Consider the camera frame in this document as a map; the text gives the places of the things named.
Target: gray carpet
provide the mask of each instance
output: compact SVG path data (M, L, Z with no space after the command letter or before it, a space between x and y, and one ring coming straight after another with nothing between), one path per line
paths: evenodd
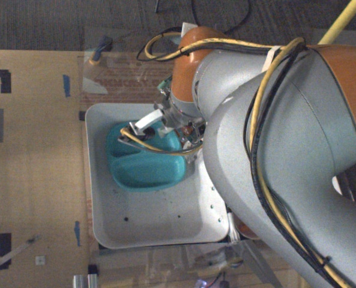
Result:
M327 29L349 1L250 0L248 18L231 36L267 44L284 44L303 36L310 42L315 29ZM191 0L160 0L157 14L155 2L0 0L0 49L83 50L87 29L120 29L143 39L193 22ZM195 0L195 9L201 24L224 31L244 17L247 1ZM356 31L356 17L347 30Z

